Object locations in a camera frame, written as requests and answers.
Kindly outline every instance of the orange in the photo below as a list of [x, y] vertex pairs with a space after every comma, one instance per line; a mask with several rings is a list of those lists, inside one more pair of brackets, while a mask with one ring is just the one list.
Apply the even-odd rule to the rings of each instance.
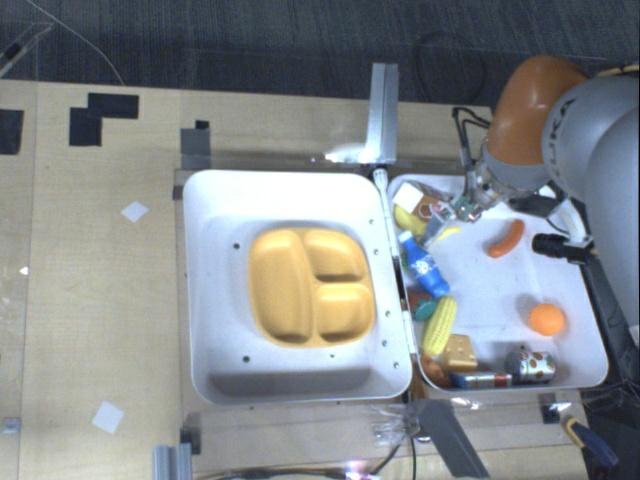
[[564, 313], [553, 304], [538, 304], [529, 313], [529, 324], [543, 336], [553, 336], [564, 327]]

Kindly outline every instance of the blue bottle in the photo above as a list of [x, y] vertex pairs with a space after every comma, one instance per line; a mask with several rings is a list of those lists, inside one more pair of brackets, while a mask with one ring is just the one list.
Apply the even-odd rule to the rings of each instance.
[[439, 299], [449, 293], [449, 283], [442, 278], [442, 274], [440, 274], [431, 255], [415, 242], [411, 231], [401, 233], [398, 236], [398, 241], [404, 247], [409, 268], [422, 289], [434, 299]]

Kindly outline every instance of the wooden surface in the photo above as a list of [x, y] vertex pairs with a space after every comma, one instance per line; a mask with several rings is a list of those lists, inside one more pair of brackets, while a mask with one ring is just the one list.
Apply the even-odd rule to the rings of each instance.
[[[91, 91], [138, 94], [139, 118], [105, 119], [101, 148], [69, 147], [69, 108], [86, 107]], [[18, 396], [5, 395], [8, 384], [0, 384], [0, 416], [22, 417], [19, 436], [0, 436], [0, 462], [6, 457], [9, 464], [0, 466], [0, 478], [16, 478], [19, 437], [20, 480], [150, 479], [153, 447], [176, 444], [181, 425], [171, 197], [180, 128], [193, 128], [196, 119], [210, 121], [214, 153], [314, 156], [362, 142], [368, 104], [1, 81], [0, 108], [25, 109], [35, 123], [25, 127], [25, 136], [36, 137], [33, 148], [23, 142], [27, 147], [17, 157], [0, 157], [0, 208], [21, 223], [21, 243], [30, 245], [28, 293], [27, 278], [13, 276], [28, 295], [28, 304], [14, 309], [16, 318], [24, 318], [26, 305], [26, 339], [11, 342], [0, 322], [0, 379], [11, 371], [11, 350], [21, 361], [25, 339], [23, 383], [21, 389], [17, 381], [14, 386]], [[458, 157], [449, 107], [401, 104], [399, 123], [400, 155]], [[474, 151], [481, 139], [472, 138]], [[18, 187], [33, 191], [31, 229]], [[149, 208], [137, 223], [120, 213], [134, 201]], [[2, 267], [15, 263], [6, 255], [2, 261]], [[113, 435], [92, 425], [105, 400], [124, 411]], [[526, 424], [518, 431], [521, 423], [500, 422], [494, 430], [471, 423], [474, 444], [489, 441], [480, 453], [493, 478], [585, 477], [580, 452], [559, 426]], [[530, 447], [532, 433], [540, 429], [554, 434], [554, 446]], [[273, 432], [277, 440], [278, 430]], [[495, 440], [501, 433], [502, 445]], [[507, 446], [504, 441], [513, 435], [520, 439]], [[285, 436], [280, 441], [292, 445]], [[449, 478], [435, 451], [420, 452], [426, 454], [419, 461], [421, 475]], [[385, 478], [407, 478], [410, 467], [409, 459], [398, 458]]]

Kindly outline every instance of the corn cob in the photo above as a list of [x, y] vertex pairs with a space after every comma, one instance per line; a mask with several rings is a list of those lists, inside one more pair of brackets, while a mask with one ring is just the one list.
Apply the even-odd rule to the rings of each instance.
[[442, 353], [451, 335], [453, 321], [456, 318], [456, 301], [449, 295], [441, 297], [436, 312], [429, 319], [422, 339], [422, 349], [428, 356]]

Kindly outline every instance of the carrot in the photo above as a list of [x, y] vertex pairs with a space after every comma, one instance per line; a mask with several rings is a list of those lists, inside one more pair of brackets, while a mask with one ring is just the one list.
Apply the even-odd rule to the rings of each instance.
[[489, 247], [489, 256], [492, 258], [500, 258], [508, 252], [511, 252], [511, 250], [518, 245], [518, 242], [520, 242], [523, 233], [524, 222], [520, 219], [515, 219], [511, 223], [507, 236], [505, 236], [502, 241]]

